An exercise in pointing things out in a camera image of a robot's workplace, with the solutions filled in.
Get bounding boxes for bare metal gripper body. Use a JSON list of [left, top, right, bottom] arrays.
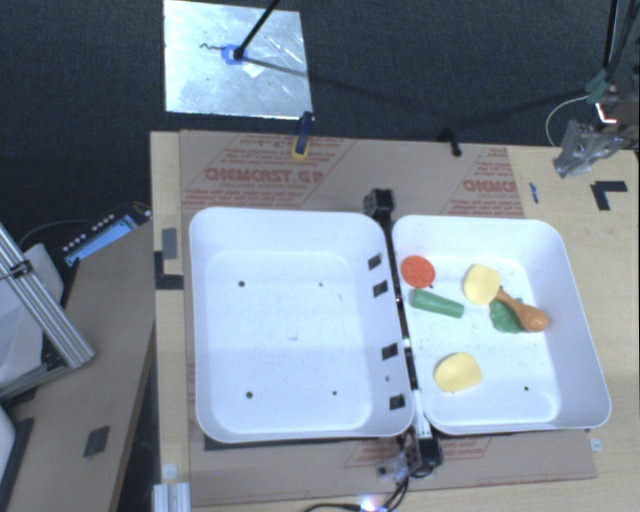
[[594, 74, 640, 151]]

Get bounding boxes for yellow toy crisp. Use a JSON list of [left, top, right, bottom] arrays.
[[462, 263, 503, 306], [433, 351, 484, 394]]

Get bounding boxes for brown toy chicken drumstick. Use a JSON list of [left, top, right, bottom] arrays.
[[494, 285, 550, 333]]

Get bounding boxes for green toy lettuce leaf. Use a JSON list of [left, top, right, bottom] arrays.
[[488, 298, 527, 334]]

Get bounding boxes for orange round slice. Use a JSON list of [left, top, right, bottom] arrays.
[[400, 255, 437, 289]]

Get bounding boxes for green toy bean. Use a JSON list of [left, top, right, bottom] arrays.
[[411, 289, 466, 320]]

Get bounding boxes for white plastic tray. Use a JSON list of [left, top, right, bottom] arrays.
[[391, 214, 613, 437], [188, 206, 416, 445]]

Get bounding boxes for thin black and white rod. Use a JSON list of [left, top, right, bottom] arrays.
[[378, 209, 429, 442]]

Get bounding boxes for brown cardboard board red print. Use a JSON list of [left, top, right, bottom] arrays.
[[178, 129, 599, 507]]

